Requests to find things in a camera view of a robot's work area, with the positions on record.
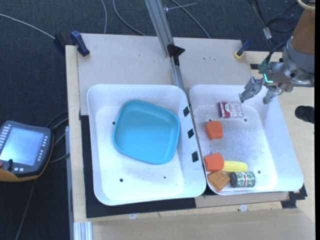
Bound green and white can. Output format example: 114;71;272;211
229;171;256;188

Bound pale flat board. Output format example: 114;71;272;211
76;32;290;209

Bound brown waffle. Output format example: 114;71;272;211
207;170;232;193

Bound black cylinder on white bracket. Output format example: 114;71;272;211
294;105;315;124

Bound blue plate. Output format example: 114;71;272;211
112;99;182;166

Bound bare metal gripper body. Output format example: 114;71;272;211
259;60;315;93

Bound white plastic tray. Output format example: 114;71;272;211
188;83;305;197
86;83;208;207

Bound red and white carton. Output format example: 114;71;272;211
217;101;245;119

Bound yellow corn cob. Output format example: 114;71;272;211
220;160;249;173

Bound orange block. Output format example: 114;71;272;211
205;120;224;141
203;152;225;173

